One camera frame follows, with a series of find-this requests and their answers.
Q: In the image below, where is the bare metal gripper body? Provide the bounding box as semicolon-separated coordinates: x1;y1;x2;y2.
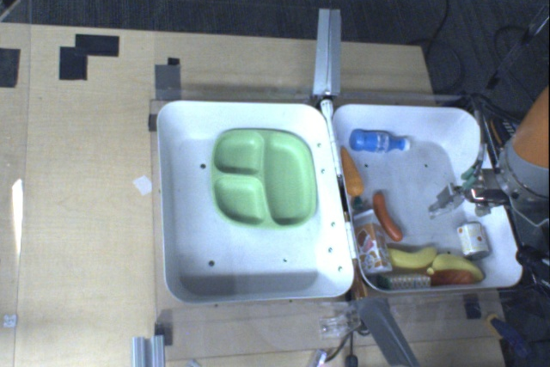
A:
464;169;516;210

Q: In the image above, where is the white plastic tray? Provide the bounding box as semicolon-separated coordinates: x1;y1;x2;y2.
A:
333;103;524;293
156;100;356;305

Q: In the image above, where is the yellow banana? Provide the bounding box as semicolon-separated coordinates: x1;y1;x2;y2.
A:
388;245;438;271
427;253;486;283

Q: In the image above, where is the orange-red sausage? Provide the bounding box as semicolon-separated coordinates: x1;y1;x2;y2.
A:
372;191;404;243

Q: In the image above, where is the red-brown toy food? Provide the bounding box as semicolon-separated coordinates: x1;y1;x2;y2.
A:
429;269;476;287

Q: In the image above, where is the white and orange printed carton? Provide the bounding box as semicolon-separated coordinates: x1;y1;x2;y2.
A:
352;208;394;275

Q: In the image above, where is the green and white packet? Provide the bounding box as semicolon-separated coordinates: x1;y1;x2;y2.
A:
376;272;432;291

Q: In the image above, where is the blue plastic bottle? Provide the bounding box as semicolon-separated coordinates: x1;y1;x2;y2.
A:
348;128;412;154

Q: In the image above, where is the orange carrot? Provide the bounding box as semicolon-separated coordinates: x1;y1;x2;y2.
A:
339;145;366;210

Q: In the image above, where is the green divided plate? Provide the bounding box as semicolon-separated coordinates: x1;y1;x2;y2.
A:
210;127;319;228

